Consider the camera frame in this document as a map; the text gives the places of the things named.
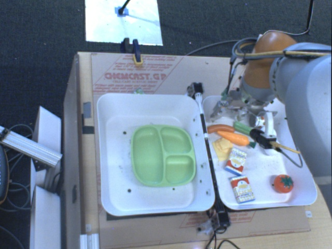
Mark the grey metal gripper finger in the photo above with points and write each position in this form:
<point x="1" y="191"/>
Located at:
<point x="218" y="110"/>
<point x="241" y="115"/>

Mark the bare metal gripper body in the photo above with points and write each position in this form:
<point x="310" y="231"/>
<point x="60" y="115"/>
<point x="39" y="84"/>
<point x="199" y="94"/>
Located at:
<point x="242" y="102"/>

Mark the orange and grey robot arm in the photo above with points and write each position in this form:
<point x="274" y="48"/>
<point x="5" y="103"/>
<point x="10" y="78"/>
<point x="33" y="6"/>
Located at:
<point x="298" y="92"/>

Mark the green toy vegetable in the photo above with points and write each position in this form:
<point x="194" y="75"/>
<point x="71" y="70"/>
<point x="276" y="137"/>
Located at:
<point x="241" y="127"/>

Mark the orange sausage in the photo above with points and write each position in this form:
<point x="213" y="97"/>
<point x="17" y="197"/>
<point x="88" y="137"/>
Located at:
<point x="220" y="128"/>

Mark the orange carrot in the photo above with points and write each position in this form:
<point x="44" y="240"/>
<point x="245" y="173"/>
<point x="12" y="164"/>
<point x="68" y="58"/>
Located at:
<point x="233" y="138"/>

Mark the thin black and white rod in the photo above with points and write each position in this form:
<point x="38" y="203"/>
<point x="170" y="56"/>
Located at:
<point x="207" y="141"/>

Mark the yellow cheese slice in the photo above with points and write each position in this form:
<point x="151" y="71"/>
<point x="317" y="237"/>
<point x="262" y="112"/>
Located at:
<point x="222" y="149"/>

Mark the red white blue carton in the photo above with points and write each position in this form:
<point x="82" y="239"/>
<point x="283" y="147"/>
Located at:
<point x="235" y="161"/>
<point x="242" y="189"/>

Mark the white plastic tray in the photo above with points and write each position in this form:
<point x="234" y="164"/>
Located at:
<point x="116" y="149"/>
<point x="264" y="170"/>

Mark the orange tomato with green top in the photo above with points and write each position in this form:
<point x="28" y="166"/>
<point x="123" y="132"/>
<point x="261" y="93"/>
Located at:
<point x="283" y="183"/>

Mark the small green object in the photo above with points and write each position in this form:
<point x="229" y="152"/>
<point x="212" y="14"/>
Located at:
<point x="139" y="91"/>

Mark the green divided plate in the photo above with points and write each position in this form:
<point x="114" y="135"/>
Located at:
<point x="147" y="157"/>

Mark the brown cardboard board red print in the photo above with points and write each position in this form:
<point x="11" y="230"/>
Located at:
<point x="135" y="74"/>

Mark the black cylinder on white bracket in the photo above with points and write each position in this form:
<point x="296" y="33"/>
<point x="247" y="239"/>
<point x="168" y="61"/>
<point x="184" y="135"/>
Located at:
<point x="262" y="139"/>

